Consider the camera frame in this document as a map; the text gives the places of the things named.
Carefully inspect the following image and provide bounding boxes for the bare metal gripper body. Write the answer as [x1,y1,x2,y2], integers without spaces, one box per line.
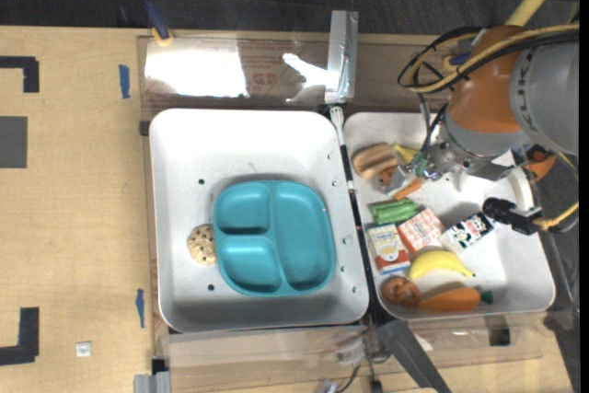
[399,141,468,187]

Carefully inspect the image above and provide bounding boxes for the white plastic tray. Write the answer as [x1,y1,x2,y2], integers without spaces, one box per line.
[342,111,557,322]
[147,107,371,334]

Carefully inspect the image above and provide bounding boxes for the orange stick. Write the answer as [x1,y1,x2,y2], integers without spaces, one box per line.
[393,178,423,202]

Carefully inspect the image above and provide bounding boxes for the yellow banana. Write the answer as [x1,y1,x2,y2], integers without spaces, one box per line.
[408,249,477,283]

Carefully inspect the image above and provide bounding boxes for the blue divided plate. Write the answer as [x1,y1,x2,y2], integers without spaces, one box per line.
[212,179,338,298]

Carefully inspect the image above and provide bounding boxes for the orange and white soup carton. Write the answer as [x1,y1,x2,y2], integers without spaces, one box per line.
[365,223,412,276]

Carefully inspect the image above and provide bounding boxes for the black and white cow carton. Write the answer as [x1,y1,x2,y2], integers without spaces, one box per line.
[437,212,501,255]

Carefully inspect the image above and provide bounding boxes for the brown toy croissant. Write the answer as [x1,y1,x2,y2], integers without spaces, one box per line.
[381,275,422,309]

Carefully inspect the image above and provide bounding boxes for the pink patterned carton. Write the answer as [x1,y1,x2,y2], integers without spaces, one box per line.
[397,207,447,256]

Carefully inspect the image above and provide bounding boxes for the toy hot dog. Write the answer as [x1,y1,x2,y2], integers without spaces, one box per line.
[351,142,401,180]

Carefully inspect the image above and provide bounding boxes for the orange carrot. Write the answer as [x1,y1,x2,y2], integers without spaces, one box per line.
[417,286,495,315]

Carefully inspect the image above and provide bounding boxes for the chocolate chip biscuit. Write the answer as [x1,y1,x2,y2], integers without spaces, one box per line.
[186,223,218,268]

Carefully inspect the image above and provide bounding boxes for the small yellow toy piece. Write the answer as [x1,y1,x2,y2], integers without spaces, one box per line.
[393,144,421,165]

